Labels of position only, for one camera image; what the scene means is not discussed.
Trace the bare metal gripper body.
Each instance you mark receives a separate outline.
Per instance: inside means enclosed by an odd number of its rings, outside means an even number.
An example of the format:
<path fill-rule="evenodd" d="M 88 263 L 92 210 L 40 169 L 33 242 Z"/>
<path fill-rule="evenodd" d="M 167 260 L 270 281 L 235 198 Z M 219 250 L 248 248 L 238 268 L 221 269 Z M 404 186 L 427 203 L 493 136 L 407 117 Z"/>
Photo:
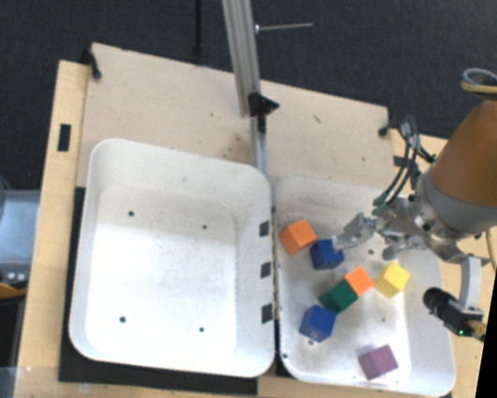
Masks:
<path fill-rule="evenodd" d="M 429 204 L 397 197 L 377 206 L 375 217 L 375 230 L 384 239 L 409 238 L 415 243 L 412 250 L 431 251 L 445 262 L 461 264 L 468 257 L 458 246 L 465 235 L 441 221 Z"/>

